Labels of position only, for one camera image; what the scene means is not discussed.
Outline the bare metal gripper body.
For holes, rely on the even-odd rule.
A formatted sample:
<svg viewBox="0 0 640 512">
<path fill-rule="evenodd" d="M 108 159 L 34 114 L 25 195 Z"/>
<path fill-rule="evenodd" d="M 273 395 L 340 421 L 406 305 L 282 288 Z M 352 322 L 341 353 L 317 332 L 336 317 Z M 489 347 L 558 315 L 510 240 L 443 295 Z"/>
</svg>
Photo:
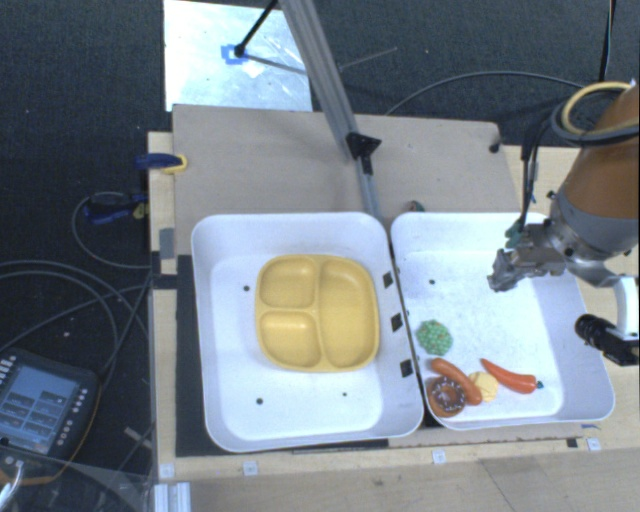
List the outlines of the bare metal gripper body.
<svg viewBox="0 0 640 512">
<path fill-rule="evenodd" d="M 611 255 L 597 249 L 564 221 L 516 221 L 509 228 L 509 287 L 525 278 L 572 273 L 596 288 L 615 286 L 623 277 L 606 267 Z"/>
</svg>

